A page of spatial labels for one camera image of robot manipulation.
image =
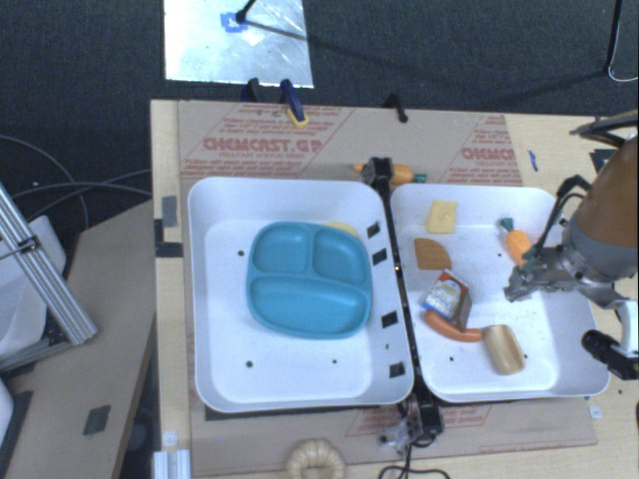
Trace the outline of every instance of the blue plate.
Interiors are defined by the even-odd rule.
[[[251,249],[247,295],[253,317],[302,337],[348,337],[370,316],[370,265],[361,242],[344,231],[271,224]]]

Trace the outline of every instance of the toy sausage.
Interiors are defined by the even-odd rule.
[[[483,336],[483,332],[480,328],[466,328],[465,331],[461,331],[435,310],[427,310],[424,319],[433,330],[450,339],[461,342],[479,342]]]

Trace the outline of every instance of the white plastic container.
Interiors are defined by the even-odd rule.
[[[455,201],[453,234],[430,235],[425,222],[433,201]],[[392,196],[399,253],[424,379],[431,391],[449,402],[498,401],[533,397],[593,395],[608,385],[606,366],[581,346],[595,328],[590,304],[578,292],[534,292],[510,303],[503,288],[514,266],[499,220],[513,218],[515,228],[535,243],[545,227],[554,199],[527,188],[454,185],[403,185]],[[426,325],[419,298],[439,271],[417,268],[413,241],[436,240],[446,248],[452,271],[470,287],[468,328],[507,324],[526,356],[522,371],[505,376],[490,361],[483,342],[448,339]],[[547,246],[558,244],[558,227]]]
[[[196,384],[206,404],[249,412],[391,404],[408,395],[414,378],[401,301],[383,205],[370,187],[210,178],[191,189],[188,212]],[[362,330],[341,339],[301,338],[251,316],[249,252],[258,232],[275,222],[355,228],[371,267],[372,305]]]

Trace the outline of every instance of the cardboard sheet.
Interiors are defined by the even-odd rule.
[[[306,108],[296,129],[281,105],[182,102],[180,169],[194,476],[282,470],[301,440],[326,438],[347,463],[397,459],[380,447],[394,407],[227,416],[205,407],[195,389],[193,304],[186,197],[207,176],[356,180],[352,164],[391,157],[431,183],[520,186],[506,120],[492,114],[411,112],[401,125],[380,109]],[[415,457],[471,455],[596,442],[583,398],[449,406],[445,431]]]

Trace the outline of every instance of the toy carrot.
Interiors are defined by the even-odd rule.
[[[525,265],[526,259],[523,255],[532,248],[528,236],[524,231],[518,231],[514,228],[514,222],[512,219],[502,219],[499,223],[508,231],[508,235],[506,236],[506,245],[508,246],[510,253],[512,253],[515,262],[519,266]]]

